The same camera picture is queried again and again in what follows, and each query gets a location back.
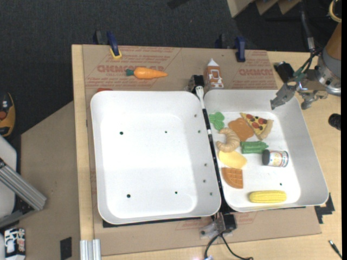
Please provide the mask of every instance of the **wooden table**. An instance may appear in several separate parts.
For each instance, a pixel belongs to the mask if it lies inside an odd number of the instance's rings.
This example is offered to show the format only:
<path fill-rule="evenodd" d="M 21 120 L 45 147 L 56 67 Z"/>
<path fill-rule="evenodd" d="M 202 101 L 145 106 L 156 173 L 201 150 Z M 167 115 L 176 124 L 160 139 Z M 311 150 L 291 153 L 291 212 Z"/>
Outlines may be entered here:
<path fill-rule="evenodd" d="M 272 63 L 286 61 L 297 69 L 306 53 L 269 52 Z M 82 240 L 94 239 L 91 182 L 89 174 L 89 150 L 86 127 L 85 83 L 83 78 L 82 45 L 72 46 L 73 84 L 76 125 L 76 150 L 78 166 L 78 189 L 80 209 L 80 230 Z M 281 85 L 276 74 L 278 86 Z M 327 186 L 335 206 L 332 215 L 324 216 L 322 234 L 304 237 L 260 240 L 232 244 L 233 251 L 240 256 L 253 256 L 254 259 L 339 259 L 328 241 L 333 240 L 342 252 L 342 199 L 341 199 L 341 134 L 331 127 L 327 120 L 332 113 L 340 114 L 340 97 L 329 95 L 325 100 L 313 103 L 303 111 L 307 128 L 315 147 L 318 160 L 324 172 Z M 103 257 L 112 259 L 203 259 L 205 247 L 172 249 L 153 252 L 131 253 Z M 215 260 L 234 259 L 225 245 L 213 245 L 209 254 Z"/>

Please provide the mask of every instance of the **black floor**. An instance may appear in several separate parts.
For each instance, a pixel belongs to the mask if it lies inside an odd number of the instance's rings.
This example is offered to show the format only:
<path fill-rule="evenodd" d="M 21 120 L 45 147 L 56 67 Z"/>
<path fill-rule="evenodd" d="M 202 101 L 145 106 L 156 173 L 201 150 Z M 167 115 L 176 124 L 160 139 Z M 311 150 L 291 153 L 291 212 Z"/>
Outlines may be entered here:
<path fill-rule="evenodd" d="M 225 33 L 247 49 L 306 51 L 299 6 L 282 15 L 275 5 L 260 16 L 254 3 L 231 18 L 226 0 L 0 0 L 0 89 L 15 100 L 14 135 L 22 134 L 73 100 L 71 45 L 92 43 L 111 30 L 121 45 L 213 48 Z M 336 23 L 332 0 L 305 0 L 317 45 Z"/>

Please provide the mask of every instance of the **black pen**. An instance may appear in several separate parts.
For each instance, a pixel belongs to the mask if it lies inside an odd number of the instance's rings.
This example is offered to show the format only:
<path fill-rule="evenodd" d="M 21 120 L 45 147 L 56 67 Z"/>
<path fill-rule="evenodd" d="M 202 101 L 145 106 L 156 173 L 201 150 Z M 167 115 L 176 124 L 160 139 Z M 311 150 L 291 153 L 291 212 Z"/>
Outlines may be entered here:
<path fill-rule="evenodd" d="M 334 251 L 339 255 L 339 257 L 342 259 L 342 255 L 341 253 L 338 251 L 337 247 L 335 246 L 335 244 L 332 242 L 332 240 L 329 241 L 331 247 L 334 249 Z"/>

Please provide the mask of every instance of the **can label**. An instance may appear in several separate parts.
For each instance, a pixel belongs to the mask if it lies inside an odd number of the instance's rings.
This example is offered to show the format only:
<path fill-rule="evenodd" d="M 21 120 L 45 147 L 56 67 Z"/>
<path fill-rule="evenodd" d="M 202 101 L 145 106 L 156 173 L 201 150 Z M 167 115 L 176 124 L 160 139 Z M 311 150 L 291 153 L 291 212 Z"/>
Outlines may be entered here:
<path fill-rule="evenodd" d="M 288 164 L 288 153 L 286 151 L 270 150 L 269 152 L 268 166 L 285 167 Z"/>

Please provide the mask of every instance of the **yellow toy potato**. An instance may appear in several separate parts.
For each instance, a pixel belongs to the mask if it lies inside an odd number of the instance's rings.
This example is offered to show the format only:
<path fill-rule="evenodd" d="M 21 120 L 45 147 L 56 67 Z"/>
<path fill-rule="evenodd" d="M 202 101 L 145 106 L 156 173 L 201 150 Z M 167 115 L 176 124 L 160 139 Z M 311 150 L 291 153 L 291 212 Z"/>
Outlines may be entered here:
<path fill-rule="evenodd" d="M 231 151 L 231 152 L 219 151 L 218 156 L 220 161 L 223 164 L 233 168 L 241 169 L 247 163 L 247 159 L 237 151 Z"/>

